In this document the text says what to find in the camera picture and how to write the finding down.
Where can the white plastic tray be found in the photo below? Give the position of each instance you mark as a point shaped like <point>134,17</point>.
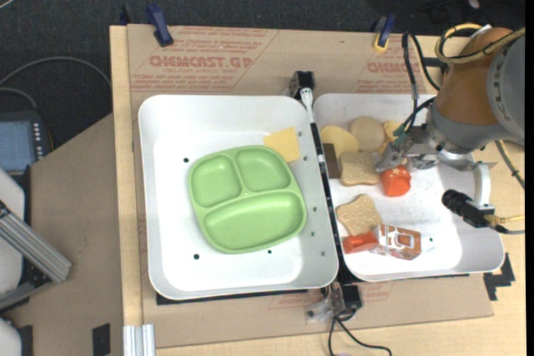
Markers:
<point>233,116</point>
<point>425,258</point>

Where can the green divided plate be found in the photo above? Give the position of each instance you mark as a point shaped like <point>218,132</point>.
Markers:
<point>250,217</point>

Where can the black cylinder on white bracket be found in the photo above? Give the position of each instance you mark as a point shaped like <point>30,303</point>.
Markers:
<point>463,204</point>

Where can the orange block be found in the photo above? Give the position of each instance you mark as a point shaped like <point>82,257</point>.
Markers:
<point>359,242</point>

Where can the pale yellow oval chip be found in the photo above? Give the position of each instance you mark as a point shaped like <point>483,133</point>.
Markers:
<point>337,137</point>

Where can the white and orange carton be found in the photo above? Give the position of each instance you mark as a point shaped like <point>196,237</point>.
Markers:
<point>400,242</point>

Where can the tan toast slice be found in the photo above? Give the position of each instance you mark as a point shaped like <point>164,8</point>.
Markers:
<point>358,168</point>

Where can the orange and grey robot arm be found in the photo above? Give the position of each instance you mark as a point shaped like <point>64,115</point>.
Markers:
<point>471,96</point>

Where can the brown cardboard board red print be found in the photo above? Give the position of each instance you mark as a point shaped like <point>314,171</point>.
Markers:
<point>250,54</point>

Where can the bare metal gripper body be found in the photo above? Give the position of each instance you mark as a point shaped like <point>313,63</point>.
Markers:
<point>421,143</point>

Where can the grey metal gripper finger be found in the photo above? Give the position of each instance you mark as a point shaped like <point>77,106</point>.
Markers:
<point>389,161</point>
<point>424,163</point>

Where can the yellow wavy chip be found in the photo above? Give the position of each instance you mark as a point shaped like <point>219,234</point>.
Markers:
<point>391,129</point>

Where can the tan seeded bread slice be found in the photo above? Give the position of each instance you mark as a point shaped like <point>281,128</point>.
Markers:
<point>359,214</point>

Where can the yellow cheese slice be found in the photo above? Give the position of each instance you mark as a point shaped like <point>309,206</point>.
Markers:
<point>285,142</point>

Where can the tan round biscuit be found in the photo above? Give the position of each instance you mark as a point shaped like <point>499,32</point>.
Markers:
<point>367,132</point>

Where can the thin black and white rod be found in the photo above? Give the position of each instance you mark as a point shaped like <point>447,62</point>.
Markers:
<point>323,175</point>

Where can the brown rectangular block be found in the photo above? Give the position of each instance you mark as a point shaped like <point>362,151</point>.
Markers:
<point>331,162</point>

